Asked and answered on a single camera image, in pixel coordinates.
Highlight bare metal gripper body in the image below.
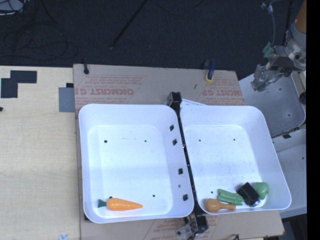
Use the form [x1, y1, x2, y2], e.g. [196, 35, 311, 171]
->
[268, 45, 307, 77]

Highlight white paper sheet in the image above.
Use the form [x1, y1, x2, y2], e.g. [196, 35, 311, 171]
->
[180, 98, 209, 108]

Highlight white plastic tray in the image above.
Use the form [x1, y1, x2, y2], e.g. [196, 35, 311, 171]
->
[78, 103, 195, 225]
[179, 104, 293, 216]

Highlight thin black rod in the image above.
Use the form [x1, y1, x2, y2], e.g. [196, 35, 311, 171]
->
[171, 100, 204, 218]

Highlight brown cardboard board red print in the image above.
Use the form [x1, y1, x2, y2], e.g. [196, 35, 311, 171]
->
[72, 63, 286, 240]

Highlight green pepper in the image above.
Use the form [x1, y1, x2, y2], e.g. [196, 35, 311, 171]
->
[252, 181, 270, 201]

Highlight black box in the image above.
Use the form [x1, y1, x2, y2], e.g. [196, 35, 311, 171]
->
[236, 181, 261, 208]

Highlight green bean pods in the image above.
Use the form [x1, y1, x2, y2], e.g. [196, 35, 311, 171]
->
[216, 188, 245, 206]

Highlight orange pear-shaped gourd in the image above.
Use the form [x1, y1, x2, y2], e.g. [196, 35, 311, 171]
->
[203, 197, 237, 213]

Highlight orange carrot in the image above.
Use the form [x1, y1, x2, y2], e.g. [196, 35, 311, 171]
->
[97, 196, 144, 212]

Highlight black cylinder on white bracket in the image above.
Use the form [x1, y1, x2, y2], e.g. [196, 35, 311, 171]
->
[291, 70, 307, 106]

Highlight black block with wires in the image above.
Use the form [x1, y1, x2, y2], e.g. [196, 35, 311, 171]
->
[166, 91, 183, 108]
[194, 214, 210, 234]

